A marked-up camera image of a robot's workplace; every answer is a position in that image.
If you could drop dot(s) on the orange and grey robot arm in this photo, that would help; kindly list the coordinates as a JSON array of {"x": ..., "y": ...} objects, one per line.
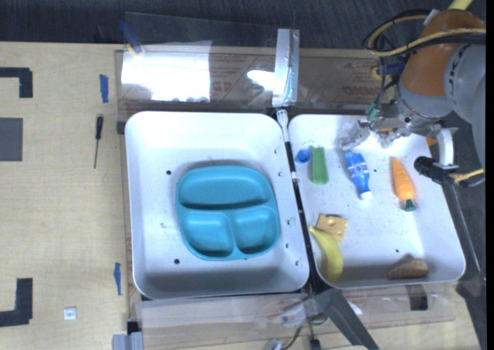
[{"x": 440, "y": 66}]

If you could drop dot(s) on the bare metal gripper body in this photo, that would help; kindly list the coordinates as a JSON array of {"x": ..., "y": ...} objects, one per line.
[{"x": 391, "y": 122}]

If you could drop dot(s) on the small blue cap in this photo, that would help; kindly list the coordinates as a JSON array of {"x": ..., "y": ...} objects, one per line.
[{"x": 302, "y": 156}]

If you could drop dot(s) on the orange carrot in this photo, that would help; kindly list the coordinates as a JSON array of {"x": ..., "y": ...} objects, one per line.
[{"x": 402, "y": 180}]

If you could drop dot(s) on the blue and white bottle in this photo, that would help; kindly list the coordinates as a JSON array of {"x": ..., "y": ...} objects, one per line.
[{"x": 359, "y": 172}]

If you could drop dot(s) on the black screwdriver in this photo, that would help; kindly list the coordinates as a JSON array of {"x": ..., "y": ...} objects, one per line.
[{"x": 99, "y": 128}]

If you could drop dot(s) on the black cylinder on white bracket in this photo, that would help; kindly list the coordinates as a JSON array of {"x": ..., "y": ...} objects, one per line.
[{"x": 432, "y": 167}]

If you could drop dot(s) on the blue divided plate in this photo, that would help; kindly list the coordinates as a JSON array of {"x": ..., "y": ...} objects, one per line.
[{"x": 227, "y": 213}]

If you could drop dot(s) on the brown bread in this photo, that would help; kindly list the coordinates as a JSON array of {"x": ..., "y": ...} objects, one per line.
[{"x": 409, "y": 269}]

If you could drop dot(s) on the yellow cheese slice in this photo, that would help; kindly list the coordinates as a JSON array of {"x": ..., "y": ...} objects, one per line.
[{"x": 333, "y": 226}]

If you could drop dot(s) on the small white square tag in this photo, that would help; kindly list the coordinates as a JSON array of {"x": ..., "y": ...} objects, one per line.
[{"x": 70, "y": 313}]

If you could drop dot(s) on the yellow banana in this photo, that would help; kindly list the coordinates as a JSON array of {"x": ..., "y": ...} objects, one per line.
[{"x": 332, "y": 255}]

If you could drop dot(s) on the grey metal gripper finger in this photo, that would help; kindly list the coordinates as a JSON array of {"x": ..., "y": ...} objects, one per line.
[
  {"x": 358, "y": 134},
  {"x": 390, "y": 139}
]

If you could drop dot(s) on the small orange object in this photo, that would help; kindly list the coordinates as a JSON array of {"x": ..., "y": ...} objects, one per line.
[{"x": 430, "y": 141}]

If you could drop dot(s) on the green celery stick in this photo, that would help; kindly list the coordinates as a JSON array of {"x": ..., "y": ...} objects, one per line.
[{"x": 319, "y": 167}]

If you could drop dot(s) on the white plastic tray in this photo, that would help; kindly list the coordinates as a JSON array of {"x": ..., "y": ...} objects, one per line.
[
  {"x": 154, "y": 186},
  {"x": 378, "y": 232}
]

